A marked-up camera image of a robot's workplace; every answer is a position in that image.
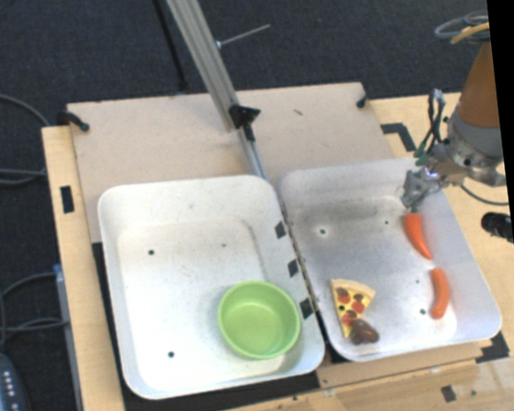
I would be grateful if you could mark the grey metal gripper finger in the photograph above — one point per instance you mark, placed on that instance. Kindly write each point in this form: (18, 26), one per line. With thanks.
(430, 184)
(410, 192)

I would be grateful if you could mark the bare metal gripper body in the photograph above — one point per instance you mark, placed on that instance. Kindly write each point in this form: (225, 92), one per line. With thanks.
(457, 165)

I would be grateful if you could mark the orange carrot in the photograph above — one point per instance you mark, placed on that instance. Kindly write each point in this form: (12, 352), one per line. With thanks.
(417, 234)

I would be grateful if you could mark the white plastic tray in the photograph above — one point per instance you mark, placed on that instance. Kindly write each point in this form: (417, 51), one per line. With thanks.
(179, 291)
(373, 251)

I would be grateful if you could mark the orange sausage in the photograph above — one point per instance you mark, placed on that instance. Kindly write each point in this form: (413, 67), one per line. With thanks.
(440, 294)

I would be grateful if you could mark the pizza slice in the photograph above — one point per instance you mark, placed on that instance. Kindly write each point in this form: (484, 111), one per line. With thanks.
(348, 302)

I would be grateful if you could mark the dark brown toy food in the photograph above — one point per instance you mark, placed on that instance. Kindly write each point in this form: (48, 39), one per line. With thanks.
(364, 333)

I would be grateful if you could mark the green bowl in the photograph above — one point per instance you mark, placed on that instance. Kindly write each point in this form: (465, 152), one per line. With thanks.
(258, 319)

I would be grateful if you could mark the pale wood board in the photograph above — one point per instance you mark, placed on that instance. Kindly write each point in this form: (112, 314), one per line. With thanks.
(162, 141)

